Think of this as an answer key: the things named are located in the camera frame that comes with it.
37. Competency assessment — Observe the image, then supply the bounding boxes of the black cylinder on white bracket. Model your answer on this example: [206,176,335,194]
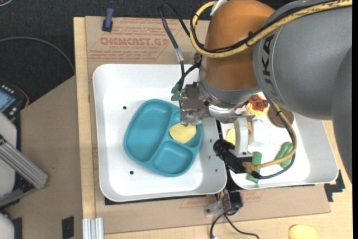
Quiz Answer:
[213,117,254,175]

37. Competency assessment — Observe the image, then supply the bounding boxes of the blue divided plate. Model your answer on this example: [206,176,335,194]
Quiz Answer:
[123,99,204,177]

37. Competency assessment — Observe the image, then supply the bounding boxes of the yellow crisp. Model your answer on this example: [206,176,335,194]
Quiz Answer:
[168,122,197,145]

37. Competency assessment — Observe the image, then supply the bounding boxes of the green pea pod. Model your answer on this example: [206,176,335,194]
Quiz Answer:
[275,141,294,169]

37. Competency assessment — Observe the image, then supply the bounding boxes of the brown round biscuit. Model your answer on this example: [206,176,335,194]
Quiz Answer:
[267,107,295,129]

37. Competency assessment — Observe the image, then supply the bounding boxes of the green toy vegetable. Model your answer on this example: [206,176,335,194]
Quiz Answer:
[246,151,263,185]

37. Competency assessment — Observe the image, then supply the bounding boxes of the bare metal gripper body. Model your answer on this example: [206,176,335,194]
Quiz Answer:
[178,82,247,123]

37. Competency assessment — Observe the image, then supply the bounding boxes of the yellow toy food piece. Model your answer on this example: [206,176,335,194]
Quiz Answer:
[225,128,237,147]

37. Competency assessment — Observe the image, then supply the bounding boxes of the pizza slice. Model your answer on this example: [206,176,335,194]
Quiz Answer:
[245,93,270,119]

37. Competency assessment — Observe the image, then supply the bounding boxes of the yellow oval toy food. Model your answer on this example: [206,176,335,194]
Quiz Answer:
[288,224,318,239]

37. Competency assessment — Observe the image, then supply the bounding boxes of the black block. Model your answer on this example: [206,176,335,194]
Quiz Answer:
[229,191,244,209]

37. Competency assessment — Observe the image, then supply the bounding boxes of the brown cardboard board red print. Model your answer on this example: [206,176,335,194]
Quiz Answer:
[84,16,332,235]

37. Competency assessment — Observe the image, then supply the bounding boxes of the white plastic tray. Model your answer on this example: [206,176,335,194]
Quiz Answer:
[216,97,340,190]
[92,63,228,203]

